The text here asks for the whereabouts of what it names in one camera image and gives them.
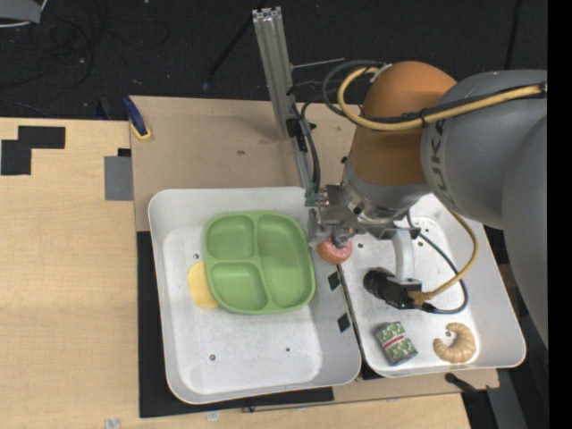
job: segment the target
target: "pink frosted donut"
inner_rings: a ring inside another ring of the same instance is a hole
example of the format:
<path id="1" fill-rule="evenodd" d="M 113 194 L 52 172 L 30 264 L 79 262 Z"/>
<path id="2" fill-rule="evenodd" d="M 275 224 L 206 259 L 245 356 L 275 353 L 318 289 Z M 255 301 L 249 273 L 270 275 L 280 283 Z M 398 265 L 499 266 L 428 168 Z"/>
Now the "pink frosted donut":
<path id="1" fill-rule="evenodd" d="M 348 240 L 348 244 L 344 248 L 336 248 L 332 243 L 332 237 L 330 237 L 324 243 L 320 243 L 315 250 L 324 261 L 330 264 L 341 264 L 351 256 L 351 240 Z"/>

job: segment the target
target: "black mat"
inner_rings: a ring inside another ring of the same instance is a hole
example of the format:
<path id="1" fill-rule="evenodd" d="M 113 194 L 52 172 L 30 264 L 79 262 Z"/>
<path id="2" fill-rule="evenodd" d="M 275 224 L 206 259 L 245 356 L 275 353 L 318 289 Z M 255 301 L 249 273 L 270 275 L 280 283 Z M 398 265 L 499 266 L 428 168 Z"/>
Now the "black mat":
<path id="1" fill-rule="evenodd" d="M 265 396 L 227 400 L 215 404 L 190 405 L 169 389 L 164 369 L 163 335 L 159 314 L 153 244 L 149 232 L 138 232 L 138 317 L 139 317 L 139 416 L 182 415 L 226 408 L 303 404 L 333 400 L 332 388 L 280 392 Z"/>

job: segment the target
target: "metal bracket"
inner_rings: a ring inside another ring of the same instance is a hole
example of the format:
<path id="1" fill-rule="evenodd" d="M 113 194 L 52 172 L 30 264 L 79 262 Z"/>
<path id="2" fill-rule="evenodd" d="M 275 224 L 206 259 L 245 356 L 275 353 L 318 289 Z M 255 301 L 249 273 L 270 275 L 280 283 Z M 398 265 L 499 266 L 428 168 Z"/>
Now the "metal bracket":
<path id="1" fill-rule="evenodd" d="M 265 68 L 266 83 L 272 100 L 274 117 L 278 125 L 279 139 L 288 139 L 286 122 L 294 118 L 292 107 L 295 97 L 289 94 L 292 88 L 292 75 L 284 27 L 282 24 L 282 9 L 263 8 L 252 11 L 252 21 L 257 34 L 258 47 Z M 299 150 L 295 139 L 290 139 L 294 160 L 302 187 L 306 189 L 310 182 L 310 170 L 307 154 Z"/>

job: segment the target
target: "green plate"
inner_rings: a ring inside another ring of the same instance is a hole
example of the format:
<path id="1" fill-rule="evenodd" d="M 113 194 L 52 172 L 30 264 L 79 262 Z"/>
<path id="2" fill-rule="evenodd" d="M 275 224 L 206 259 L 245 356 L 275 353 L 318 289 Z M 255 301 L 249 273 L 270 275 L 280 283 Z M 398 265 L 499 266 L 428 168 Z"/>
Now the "green plate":
<path id="1" fill-rule="evenodd" d="M 286 214 L 219 214 L 205 228 L 214 298 L 234 313 L 281 313 L 305 306 L 315 276 L 304 231 Z"/>

